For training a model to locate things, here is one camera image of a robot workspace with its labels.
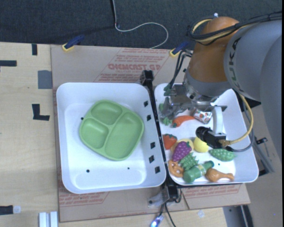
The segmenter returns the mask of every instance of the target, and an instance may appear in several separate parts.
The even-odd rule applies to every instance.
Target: blue clamp
[[[182,42],[177,48],[174,48],[172,49],[170,52],[169,52],[169,55],[171,57],[176,57],[181,50],[185,49],[187,46],[189,45],[189,42],[188,41],[184,41]]]
[[[71,49],[74,48],[74,45],[80,44],[83,39],[84,39],[84,35],[79,35],[77,37],[74,37],[68,43],[62,45],[62,49],[65,52],[68,52],[68,51],[70,51]]]

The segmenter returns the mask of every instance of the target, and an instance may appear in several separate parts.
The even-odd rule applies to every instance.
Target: cardboard
[[[126,191],[73,194],[63,186],[60,166],[59,132],[56,90],[66,82],[137,82],[143,70],[152,70],[153,85],[171,81],[177,57],[169,50],[75,46],[64,52],[60,45],[51,45],[53,75],[53,105],[58,168],[60,222],[110,218],[157,213],[160,208],[149,207],[147,199],[160,192],[160,187]],[[189,58],[183,62],[187,68]],[[180,70],[176,83],[181,83]],[[245,184],[198,186],[182,188],[183,199],[172,203],[169,211],[195,210],[250,203]]]

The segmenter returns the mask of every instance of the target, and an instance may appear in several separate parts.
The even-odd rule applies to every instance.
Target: toy carrot
[[[172,121],[172,127],[173,128],[179,127],[183,122],[188,121],[188,120],[192,120],[192,119],[195,119],[195,118],[193,116],[190,116],[190,115],[178,116]]]
[[[177,141],[176,136],[172,134],[164,134],[163,135],[163,142],[164,142],[164,147],[165,149],[170,149],[173,144],[175,144]]]

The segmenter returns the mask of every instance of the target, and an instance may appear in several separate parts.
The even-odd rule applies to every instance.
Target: wooden table
[[[38,213],[58,211],[57,165],[53,121],[53,92],[39,89],[37,72],[51,71],[50,47],[0,43],[0,206],[20,206],[21,212],[0,216],[0,227],[38,226]],[[48,121],[33,120],[32,104]],[[176,226],[226,227],[223,208],[172,212]],[[68,226],[149,226],[156,214],[59,223]],[[160,226],[172,226],[164,213]]]

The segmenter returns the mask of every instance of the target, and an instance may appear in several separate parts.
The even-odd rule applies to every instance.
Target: green plate
[[[116,161],[127,159],[144,131],[141,117],[109,100],[97,101],[80,125],[82,142],[98,154]]]

